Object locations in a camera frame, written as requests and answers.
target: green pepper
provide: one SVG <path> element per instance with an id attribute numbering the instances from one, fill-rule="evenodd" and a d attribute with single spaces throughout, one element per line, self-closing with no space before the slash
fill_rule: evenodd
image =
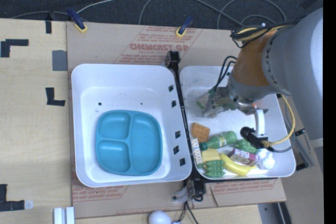
<path id="1" fill-rule="evenodd" d="M 235 145 L 235 148 L 242 150 L 242 151 L 249 152 L 249 153 L 253 153 L 253 154 L 255 154 L 258 151 L 258 149 L 253 147 L 250 144 L 250 142 L 246 141 L 245 139 L 238 140 Z"/>

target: blue divided plate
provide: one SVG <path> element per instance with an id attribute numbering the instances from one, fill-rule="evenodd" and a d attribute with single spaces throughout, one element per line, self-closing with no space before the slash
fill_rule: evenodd
<path id="1" fill-rule="evenodd" d="M 138 111 L 112 110 L 98 120 L 96 157 L 110 173 L 144 176 L 162 161 L 162 134 L 158 121 Z"/>

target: yellow cheese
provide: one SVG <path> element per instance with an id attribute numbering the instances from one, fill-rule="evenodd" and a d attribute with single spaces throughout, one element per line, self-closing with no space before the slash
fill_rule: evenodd
<path id="1" fill-rule="evenodd" d="M 217 150 L 208 148 L 205 151 L 202 151 L 202 161 L 203 163 L 207 161 L 214 161 L 216 159 L 220 159 L 221 157 L 219 156 L 219 153 Z"/>

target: toy banana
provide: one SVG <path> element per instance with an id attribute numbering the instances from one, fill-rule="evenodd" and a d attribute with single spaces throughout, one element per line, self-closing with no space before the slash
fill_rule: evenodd
<path id="1" fill-rule="evenodd" d="M 240 165 L 235 163 L 233 160 L 231 160 L 227 155 L 220 153 L 220 158 L 224 161 L 224 168 L 228 171 L 237 174 L 239 176 L 246 176 L 249 171 L 252 169 L 257 168 L 256 165 L 253 166 L 247 166 L 247 165 Z"/>

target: yellow cable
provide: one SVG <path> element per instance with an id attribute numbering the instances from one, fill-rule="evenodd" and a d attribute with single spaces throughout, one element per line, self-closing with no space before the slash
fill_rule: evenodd
<path id="1" fill-rule="evenodd" d="M 262 141 L 262 143 L 263 143 L 263 145 L 264 145 L 265 148 L 268 148 L 268 147 L 270 147 L 270 146 L 274 146 L 274 145 L 280 144 L 280 143 L 282 143 L 283 141 L 287 140 L 288 138 L 291 137 L 291 135 L 293 134 L 294 129 L 295 129 L 295 116 L 294 116 L 293 110 L 292 110 L 292 108 L 290 107 L 290 105 L 289 105 L 289 103 L 288 103 L 286 97 L 285 97 L 283 94 L 281 95 L 281 97 L 283 98 L 283 100 L 284 100 L 286 106 L 288 107 L 289 113 L 290 113 L 290 115 L 291 115 L 291 117 L 292 117 L 292 128 L 290 129 L 289 133 L 288 133 L 283 139 L 281 139 L 281 140 L 279 140 L 279 141 L 275 141 L 275 142 Z"/>
<path id="2" fill-rule="evenodd" d="M 257 31 L 257 32 L 253 32 L 251 35 L 247 36 L 247 37 L 236 37 L 234 38 L 235 41 L 247 41 L 247 40 L 250 40 L 252 38 L 255 38 L 257 36 L 260 36 L 262 35 L 263 33 L 265 32 L 268 32 L 268 31 L 273 31 L 273 30 L 279 30 L 283 27 L 287 27 L 287 26 L 291 26 L 292 24 L 284 24 L 284 25 L 278 25 L 278 26 L 275 26 L 275 27 L 272 27 L 270 29 L 265 29 L 265 28 L 261 28 L 260 31 Z M 257 30 L 258 28 L 245 28 L 241 31 L 239 31 L 238 33 L 236 33 L 236 35 L 241 35 L 243 33 L 246 33 L 248 31 L 252 31 L 252 30 Z"/>

